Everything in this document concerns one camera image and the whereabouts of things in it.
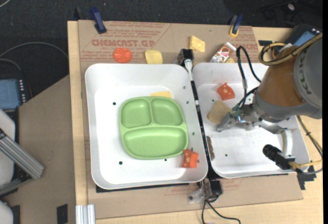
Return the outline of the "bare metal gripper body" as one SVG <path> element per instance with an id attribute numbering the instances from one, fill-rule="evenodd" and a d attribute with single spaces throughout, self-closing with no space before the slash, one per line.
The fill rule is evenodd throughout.
<path id="1" fill-rule="evenodd" d="M 255 112 L 254 105 L 236 105 L 233 109 L 233 117 L 236 119 L 236 124 L 241 125 L 242 121 L 251 121 L 256 126 L 262 127 L 265 125 L 263 118 Z"/>

